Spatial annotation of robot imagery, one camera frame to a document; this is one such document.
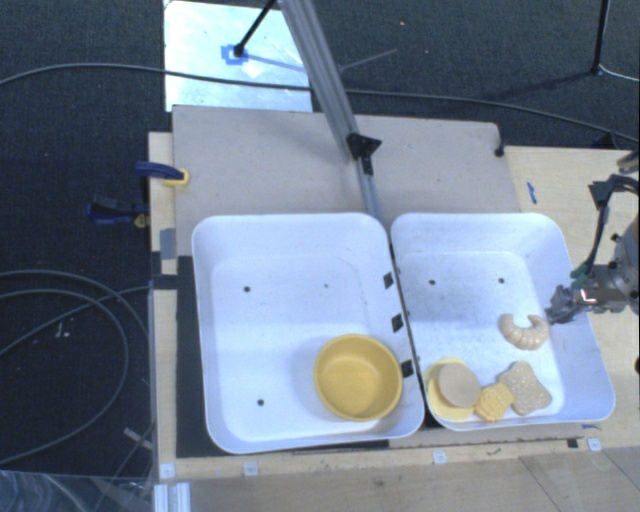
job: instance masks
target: yellow plate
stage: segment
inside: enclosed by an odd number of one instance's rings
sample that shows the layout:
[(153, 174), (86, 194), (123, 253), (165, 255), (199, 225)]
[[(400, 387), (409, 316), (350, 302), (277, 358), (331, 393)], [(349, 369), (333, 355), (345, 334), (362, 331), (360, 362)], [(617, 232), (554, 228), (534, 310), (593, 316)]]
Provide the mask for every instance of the yellow plate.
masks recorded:
[(455, 407), (451, 405), (440, 393), (436, 382), (440, 368), (449, 363), (460, 363), (466, 366), (462, 359), (445, 357), (432, 364), (422, 374), (422, 378), (427, 387), (427, 404), (429, 405), (429, 410), (442, 419), (463, 421), (473, 414), (473, 407)]
[(362, 334), (329, 341), (313, 369), (316, 390), (332, 413), (351, 421), (389, 414), (402, 394), (400, 364), (386, 346)]

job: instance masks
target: yellow plastic bowl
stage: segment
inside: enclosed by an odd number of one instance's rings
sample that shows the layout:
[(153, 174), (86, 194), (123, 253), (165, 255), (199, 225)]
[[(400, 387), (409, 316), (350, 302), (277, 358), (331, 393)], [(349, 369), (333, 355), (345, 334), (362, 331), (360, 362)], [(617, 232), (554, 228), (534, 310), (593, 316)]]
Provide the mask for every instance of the yellow plastic bowl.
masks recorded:
[(351, 421), (389, 414), (402, 394), (402, 373), (393, 353), (362, 334), (333, 338), (313, 369), (316, 390), (332, 413)]

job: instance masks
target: metal bracket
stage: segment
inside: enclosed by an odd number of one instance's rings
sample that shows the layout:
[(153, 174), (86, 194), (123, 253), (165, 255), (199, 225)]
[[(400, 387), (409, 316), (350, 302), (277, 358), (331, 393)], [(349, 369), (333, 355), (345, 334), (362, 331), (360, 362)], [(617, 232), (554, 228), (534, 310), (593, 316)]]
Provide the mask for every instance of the metal bracket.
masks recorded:
[(620, 158), (616, 164), (620, 174), (631, 174), (638, 172), (638, 150), (632, 151), (626, 156)]
[(371, 155), (382, 144), (381, 140), (365, 137), (359, 133), (350, 133), (347, 135), (347, 145), (351, 156), (354, 160), (362, 161), (362, 172), (367, 176), (373, 176), (373, 164), (371, 163)]
[(153, 488), (154, 512), (191, 512), (189, 482), (174, 485), (157, 484)]

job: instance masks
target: blue tape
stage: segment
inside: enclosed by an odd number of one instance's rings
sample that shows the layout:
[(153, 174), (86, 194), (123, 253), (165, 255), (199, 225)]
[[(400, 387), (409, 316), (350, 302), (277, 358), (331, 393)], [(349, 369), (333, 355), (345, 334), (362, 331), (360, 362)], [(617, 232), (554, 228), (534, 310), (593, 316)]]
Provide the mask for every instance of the blue tape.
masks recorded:
[(222, 59), (229, 66), (241, 66), (243, 63), (245, 63), (245, 62), (247, 62), (249, 60), (249, 53), (247, 52), (246, 48), (244, 50), (244, 53), (242, 54), (242, 57), (236, 57), (233, 54), (233, 45), (232, 44), (227, 44), (225, 46), (221, 46), (220, 47), (220, 54), (222, 55)]
[(535, 195), (535, 188), (533, 188), (533, 185), (531, 183), (529, 183), (527, 181), (527, 188), (529, 189), (529, 196), (531, 197), (531, 202), (533, 204), (538, 204), (538, 200), (536, 199), (536, 195)]

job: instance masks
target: tripod leg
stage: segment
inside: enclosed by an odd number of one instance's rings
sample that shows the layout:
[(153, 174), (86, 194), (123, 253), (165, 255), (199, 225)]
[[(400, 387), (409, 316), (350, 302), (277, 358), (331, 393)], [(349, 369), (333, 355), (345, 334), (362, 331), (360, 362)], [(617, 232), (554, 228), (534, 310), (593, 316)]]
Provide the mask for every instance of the tripod leg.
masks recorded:
[(249, 42), (249, 39), (251, 39), (251, 36), (256, 31), (256, 29), (260, 26), (260, 23), (262, 23), (262, 20), (269, 13), (271, 8), (273, 7), (273, 4), (275, 3), (276, 3), (276, 0), (269, 0), (267, 2), (267, 5), (265, 5), (262, 11), (260, 11), (260, 14), (258, 14), (258, 17), (256, 18), (256, 21), (253, 22), (253, 25), (251, 25), (251, 28), (249, 29), (249, 31), (242, 38), (242, 41), (240, 41), (237, 45), (233, 47), (233, 55), (235, 57), (242, 57), (242, 54), (244, 53), (245, 45)]
[(594, 75), (600, 74), (600, 54), (602, 53), (602, 39), (604, 38), (604, 31), (607, 26), (607, 16), (609, 15), (609, 0), (602, 0), (600, 4), (600, 20), (598, 21), (598, 34), (596, 36), (596, 49), (593, 57), (593, 64), (591, 65), (591, 73)]

